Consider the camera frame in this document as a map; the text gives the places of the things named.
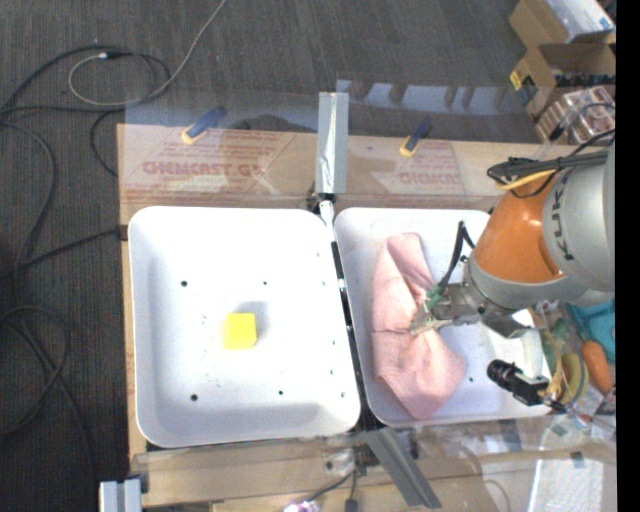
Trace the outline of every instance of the pink cloth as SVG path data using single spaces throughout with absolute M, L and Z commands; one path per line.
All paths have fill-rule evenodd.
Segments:
M 387 239 L 373 277 L 375 376 L 418 420 L 440 409 L 465 373 L 464 360 L 436 331 L 409 333 L 409 324 L 433 285 L 420 237 L 403 233 Z

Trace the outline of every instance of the black camera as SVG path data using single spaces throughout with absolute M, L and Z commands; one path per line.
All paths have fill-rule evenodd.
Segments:
M 549 379 L 542 376 L 527 377 L 515 363 L 495 359 L 487 367 L 487 376 L 502 389 L 513 393 L 525 405 L 540 405 L 544 402 L 542 392 L 549 385 Z

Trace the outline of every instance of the cardboard box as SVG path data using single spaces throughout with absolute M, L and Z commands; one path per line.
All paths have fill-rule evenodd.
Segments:
M 530 48 L 509 76 L 527 113 L 537 120 L 569 92 L 600 85 L 615 98 L 616 57 L 606 44 L 549 44 Z
M 520 0 L 509 17 L 524 45 L 612 42 L 614 23 L 596 0 Z

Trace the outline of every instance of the yellow cube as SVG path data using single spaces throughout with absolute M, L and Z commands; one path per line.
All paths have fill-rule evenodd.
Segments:
M 256 315 L 253 313 L 230 313 L 224 320 L 223 331 L 225 349 L 251 348 L 258 339 Z

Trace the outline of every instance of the gray carpet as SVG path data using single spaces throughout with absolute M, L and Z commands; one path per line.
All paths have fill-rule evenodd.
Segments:
M 249 103 L 286 93 L 288 101 L 308 104 L 320 91 L 344 87 L 353 93 L 351 133 L 406 135 L 427 113 L 434 138 L 536 142 L 527 116 L 508 92 L 500 96 L 525 51 L 507 21 L 515 3 L 229 0 L 179 78 L 156 102 L 127 119 L 179 123 L 202 110 L 201 99 L 210 101 L 221 91 Z M 146 53 L 175 70 L 216 5 L 211 0 L 0 0 L 0 102 L 49 59 L 94 43 Z M 74 55 L 47 69 L 14 104 L 86 106 L 70 94 L 66 80 L 70 67 L 90 54 Z M 144 90 L 140 62 L 119 60 L 113 66 L 85 66 L 76 85 L 100 101 L 120 100 L 125 91 L 127 97 L 136 97 Z M 396 84 L 396 109 L 368 96 L 375 84 Z M 457 102 L 475 87 L 476 98 L 489 90 L 499 105 L 477 112 L 465 111 L 458 103 L 449 110 L 440 104 L 408 109 L 401 102 L 408 86 L 452 87 Z M 267 105 L 253 113 L 253 129 L 309 129 L 287 119 L 286 110 Z M 53 110 L 0 114 L 0 121 L 42 137 L 58 170 L 51 202 L 19 263 L 118 224 L 117 181 L 89 146 L 96 117 Z M 97 130 L 97 148 L 113 167 L 114 126 L 124 119 L 122 113 L 110 115 Z M 17 305 L 38 305 L 64 319 L 69 342 L 62 379 L 46 394 L 32 421 L 0 438 L 1 511 L 95 510 L 96 483 L 123 479 L 128 471 L 116 236 L 102 236 L 30 265 L 17 279 L 7 277 L 38 216 L 50 177 L 46 154 L 32 137 L 0 126 L 0 315 Z M 26 320 L 11 316 L 0 331 L 2 432 L 35 399 L 44 375 L 51 375 L 46 367 L 43 373 L 43 363 L 10 327 L 24 330 L 26 322 L 54 364 L 63 342 L 58 324 L 44 313 L 23 311 L 20 316 Z M 80 427 L 87 433 L 91 460 Z

